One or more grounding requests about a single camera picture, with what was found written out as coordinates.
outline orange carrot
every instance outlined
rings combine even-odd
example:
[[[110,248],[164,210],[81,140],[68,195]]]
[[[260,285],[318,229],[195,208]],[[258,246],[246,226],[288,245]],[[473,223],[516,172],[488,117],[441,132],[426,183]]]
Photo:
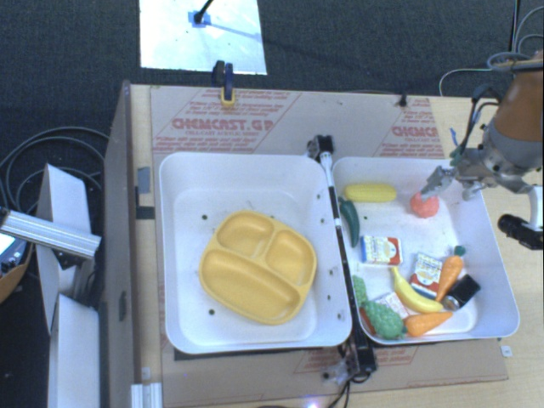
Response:
[[[451,311],[445,311],[443,313],[413,314],[408,316],[405,319],[408,335],[412,337],[422,336],[425,332],[431,331],[433,328],[446,322],[452,315]]]
[[[445,294],[451,289],[451,286],[457,281],[457,277],[461,273],[463,262],[460,254],[461,251],[457,250],[451,257],[448,257],[444,264],[442,264],[442,271],[440,272],[439,289],[436,293],[435,300],[440,302],[444,299]]]

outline dark floor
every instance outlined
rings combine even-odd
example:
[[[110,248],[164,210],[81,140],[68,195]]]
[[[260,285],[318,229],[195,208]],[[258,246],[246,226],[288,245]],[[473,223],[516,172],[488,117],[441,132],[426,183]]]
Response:
[[[447,71],[482,68],[490,55],[507,51],[513,2],[258,0],[269,74],[237,76],[235,83],[438,95]],[[543,3],[522,0],[520,16]],[[542,33],[541,12],[523,33]],[[537,48],[541,40],[524,44],[526,53]],[[206,86],[210,74],[139,67],[139,0],[0,0],[0,159],[32,135],[58,126],[108,133],[123,79]],[[466,96],[483,82],[503,91],[509,81],[487,72],[455,73],[443,89]],[[104,150],[98,140],[82,137]],[[76,163],[89,173],[97,168],[74,147],[36,148],[15,164],[13,189],[45,161]],[[5,184],[6,164],[0,162]],[[31,180],[29,188],[25,201],[35,197],[39,180]],[[36,273],[32,266],[20,290],[0,305],[2,408],[46,403],[48,337]]]

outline yellow plate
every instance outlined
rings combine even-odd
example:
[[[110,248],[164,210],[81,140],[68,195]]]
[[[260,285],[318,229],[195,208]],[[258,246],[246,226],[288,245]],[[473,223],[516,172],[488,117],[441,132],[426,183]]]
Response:
[[[204,290],[249,319],[279,325],[303,306],[317,258],[297,231],[258,212],[232,213],[201,257]]]

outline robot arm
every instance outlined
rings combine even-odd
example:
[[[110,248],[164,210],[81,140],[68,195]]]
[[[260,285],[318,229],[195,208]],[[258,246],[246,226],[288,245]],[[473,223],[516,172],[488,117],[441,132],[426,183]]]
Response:
[[[506,64],[516,77],[485,128],[482,143],[477,148],[467,148],[468,136],[479,119],[476,104],[487,89],[474,95],[467,134],[451,154],[452,168],[438,167],[422,189],[424,201],[454,179],[462,184],[465,200],[482,189],[499,185],[515,194],[527,194],[531,220],[527,223],[505,215],[499,228],[531,249],[542,249],[542,187],[525,183],[523,176],[542,167],[542,55],[541,51],[530,61]]]

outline can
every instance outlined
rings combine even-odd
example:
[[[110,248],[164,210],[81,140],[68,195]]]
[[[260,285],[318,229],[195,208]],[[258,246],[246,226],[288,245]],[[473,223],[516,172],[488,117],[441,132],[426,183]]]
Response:
[[[448,294],[442,299],[442,305],[448,310],[457,311],[470,301],[480,289],[480,285],[472,276],[465,275],[451,287]]]

